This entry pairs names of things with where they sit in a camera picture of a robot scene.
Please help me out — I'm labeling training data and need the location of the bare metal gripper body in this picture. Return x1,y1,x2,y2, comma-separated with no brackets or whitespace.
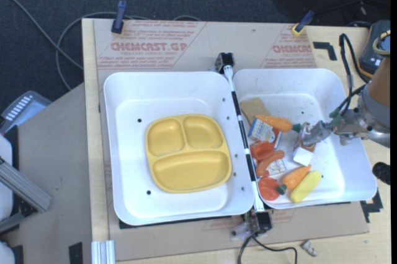
330,109,373,146

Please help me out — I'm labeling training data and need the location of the orange carrot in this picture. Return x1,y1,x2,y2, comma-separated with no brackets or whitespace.
280,164,312,191
254,114,302,134

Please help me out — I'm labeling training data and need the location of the small white carton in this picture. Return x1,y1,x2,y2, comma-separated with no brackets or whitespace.
265,158,288,177

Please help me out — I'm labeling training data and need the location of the white plastic tray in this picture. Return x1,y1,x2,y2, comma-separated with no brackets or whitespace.
232,68,378,210
103,70,256,226

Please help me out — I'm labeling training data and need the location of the orange sausage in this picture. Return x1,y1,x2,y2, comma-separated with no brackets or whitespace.
254,149,286,177

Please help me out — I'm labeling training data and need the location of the yellow corn cob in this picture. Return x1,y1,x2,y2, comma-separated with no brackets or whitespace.
289,170,323,204

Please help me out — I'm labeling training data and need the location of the white and blue carton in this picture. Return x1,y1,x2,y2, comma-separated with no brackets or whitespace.
247,118,283,149

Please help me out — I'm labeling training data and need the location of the tan bread slice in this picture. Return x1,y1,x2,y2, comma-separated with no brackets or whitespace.
239,97,272,127

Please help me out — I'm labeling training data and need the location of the orange tomato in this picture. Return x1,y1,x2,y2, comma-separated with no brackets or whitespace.
257,176,288,202

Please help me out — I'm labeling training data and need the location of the thin black and white rod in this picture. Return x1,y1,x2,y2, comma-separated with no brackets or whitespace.
223,65,265,211

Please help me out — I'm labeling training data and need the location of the small white plastic fitting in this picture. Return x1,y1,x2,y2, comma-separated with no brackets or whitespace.
300,239,319,258

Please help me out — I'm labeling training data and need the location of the yellow divided plate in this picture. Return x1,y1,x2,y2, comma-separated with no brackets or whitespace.
145,113,233,195

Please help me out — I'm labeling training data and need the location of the brown cardboard board, red print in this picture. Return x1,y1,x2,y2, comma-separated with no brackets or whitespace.
92,19,370,261

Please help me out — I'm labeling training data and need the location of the black cylinder on white bracket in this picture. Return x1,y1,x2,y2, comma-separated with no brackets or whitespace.
372,161,391,186

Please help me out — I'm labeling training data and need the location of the black block with thin wires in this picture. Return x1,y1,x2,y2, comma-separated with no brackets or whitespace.
214,51,235,75
244,209,274,238

